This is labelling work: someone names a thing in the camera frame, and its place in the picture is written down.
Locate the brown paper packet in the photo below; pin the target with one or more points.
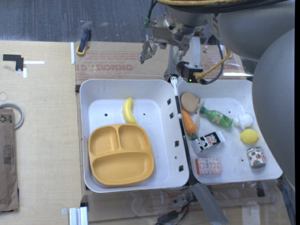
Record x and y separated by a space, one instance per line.
8 163

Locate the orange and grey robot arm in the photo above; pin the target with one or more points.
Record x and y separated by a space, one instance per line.
246 32

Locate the black cylinder on white bracket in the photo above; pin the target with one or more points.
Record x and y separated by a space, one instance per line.
191 71

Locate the orange divided plate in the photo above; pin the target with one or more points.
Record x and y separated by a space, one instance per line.
120 165

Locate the green plastic bottle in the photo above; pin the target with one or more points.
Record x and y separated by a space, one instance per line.
216 118

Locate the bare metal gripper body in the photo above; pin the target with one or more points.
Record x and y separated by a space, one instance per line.
167 33

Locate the orange and white carton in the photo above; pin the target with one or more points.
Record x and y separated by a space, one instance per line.
208 166

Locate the white can with tomato print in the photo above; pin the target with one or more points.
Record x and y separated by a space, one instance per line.
256 158

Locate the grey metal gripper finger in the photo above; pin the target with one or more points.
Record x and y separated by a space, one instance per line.
144 53
153 50

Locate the white milk carton, cow print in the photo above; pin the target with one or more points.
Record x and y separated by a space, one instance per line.
207 142

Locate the yellow lemon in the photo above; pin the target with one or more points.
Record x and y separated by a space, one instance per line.
249 136

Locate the white plastic tray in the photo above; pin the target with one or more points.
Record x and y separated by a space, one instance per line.
232 156
164 135

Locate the orange carrot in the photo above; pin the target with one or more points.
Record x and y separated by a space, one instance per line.
189 123

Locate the yellow banana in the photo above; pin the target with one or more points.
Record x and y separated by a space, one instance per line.
127 111

